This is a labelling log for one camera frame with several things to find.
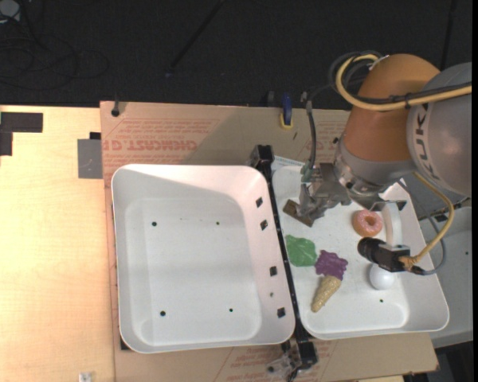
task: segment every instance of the cardboard sheet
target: cardboard sheet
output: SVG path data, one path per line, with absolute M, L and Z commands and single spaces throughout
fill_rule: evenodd
M 121 349 L 117 309 L 115 237 L 110 182 L 132 163 L 245 165 L 256 145 L 271 145 L 276 156 L 304 162 L 311 136 L 304 109 L 293 109 L 291 130 L 280 126 L 280 109 L 173 103 L 102 102 L 101 138 L 106 199 L 108 255 L 117 382 L 212 381 L 275 382 L 266 365 L 281 355 L 279 345 L 198 349 L 145 355 Z M 348 113 L 315 110 L 317 162 L 331 162 L 333 141 Z M 427 333 L 315 341 L 319 363 L 298 382 L 332 382 L 430 372 L 438 368 Z

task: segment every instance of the pink donut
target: pink donut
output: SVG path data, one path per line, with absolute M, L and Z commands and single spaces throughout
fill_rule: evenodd
M 380 233 L 382 219 L 376 212 L 363 209 L 352 216 L 352 226 L 360 236 L 372 237 Z

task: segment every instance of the blue clip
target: blue clip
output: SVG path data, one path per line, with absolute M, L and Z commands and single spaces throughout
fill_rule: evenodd
M 292 101 L 288 93 L 284 93 L 281 98 L 283 113 L 280 113 L 280 124 L 285 130 L 290 130 L 292 124 Z

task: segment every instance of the wooden table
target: wooden table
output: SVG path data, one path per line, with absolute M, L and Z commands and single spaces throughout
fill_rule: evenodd
M 104 183 L 78 178 L 77 162 L 77 140 L 101 129 L 100 109 L 0 106 L 8 111 L 42 113 L 44 126 L 14 133 L 13 155 L 0 157 L 0 381 L 74 382 L 90 372 L 112 382 Z M 428 343 L 414 340 L 426 353 Z

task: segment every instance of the white ball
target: white ball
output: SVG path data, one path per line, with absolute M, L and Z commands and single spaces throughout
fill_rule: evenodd
M 376 264 L 370 267 L 370 283 L 377 290 L 386 290 L 393 286 L 397 278 L 396 273 L 387 271 Z

